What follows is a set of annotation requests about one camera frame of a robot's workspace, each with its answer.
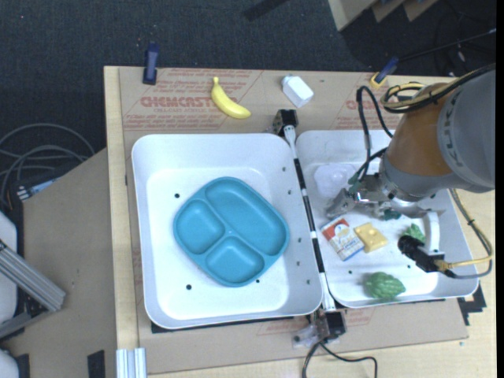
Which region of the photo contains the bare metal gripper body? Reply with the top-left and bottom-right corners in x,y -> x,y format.
351,173 -> 430,218

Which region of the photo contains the thin black and white rod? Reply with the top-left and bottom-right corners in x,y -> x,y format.
283,125 -> 336,312

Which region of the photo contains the red and white carton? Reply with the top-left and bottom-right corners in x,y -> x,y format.
320,217 -> 365,262

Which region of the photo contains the yellow cheese wedge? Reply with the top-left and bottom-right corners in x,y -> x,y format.
353,222 -> 389,254

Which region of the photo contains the small green broccoli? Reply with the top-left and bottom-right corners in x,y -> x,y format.
401,223 -> 428,246

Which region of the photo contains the white plastic tray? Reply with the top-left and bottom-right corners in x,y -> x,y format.
294,128 -> 481,309
131,132 -> 324,329

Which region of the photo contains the large green broccoli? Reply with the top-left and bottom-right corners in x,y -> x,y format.
362,271 -> 407,300

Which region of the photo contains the blue divided plate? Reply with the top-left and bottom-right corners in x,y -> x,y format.
172,176 -> 291,288

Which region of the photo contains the white bottle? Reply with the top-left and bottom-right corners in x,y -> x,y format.
280,74 -> 315,109

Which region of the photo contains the yellow banana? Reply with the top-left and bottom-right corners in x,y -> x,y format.
209,76 -> 253,120

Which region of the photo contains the brown cardboard board red print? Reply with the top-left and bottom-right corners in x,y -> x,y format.
117,67 -> 470,374

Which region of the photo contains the black cylinder on white bracket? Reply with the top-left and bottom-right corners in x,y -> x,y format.
397,210 -> 447,274

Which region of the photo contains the black block with thin wires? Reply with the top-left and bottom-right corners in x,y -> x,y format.
291,309 -> 348,348
271,109 -> 298,135

